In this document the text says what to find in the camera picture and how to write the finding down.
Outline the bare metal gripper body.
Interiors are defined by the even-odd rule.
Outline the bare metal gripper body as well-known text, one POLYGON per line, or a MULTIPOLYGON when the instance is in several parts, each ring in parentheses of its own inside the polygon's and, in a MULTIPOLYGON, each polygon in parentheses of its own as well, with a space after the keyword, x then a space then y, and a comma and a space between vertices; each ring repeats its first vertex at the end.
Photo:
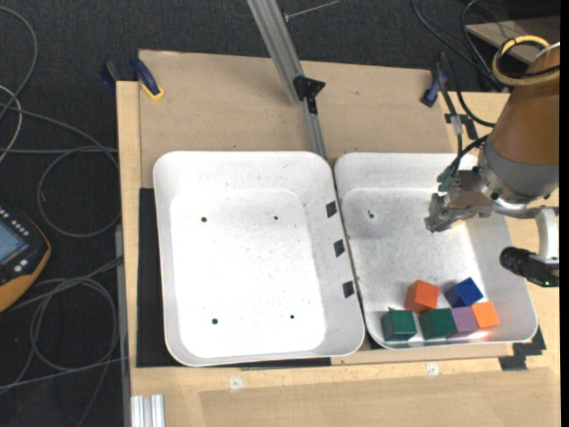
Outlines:
POLYGON ((467 219, 476 215, 486 218, 491 213, 504 211, 501 196, 506 191, 505 186, 489 168, 474 166, 454 171, 448 166, 437 176, 437 182, 437 194, 444 198, 446 210, 467 210, 467 219))

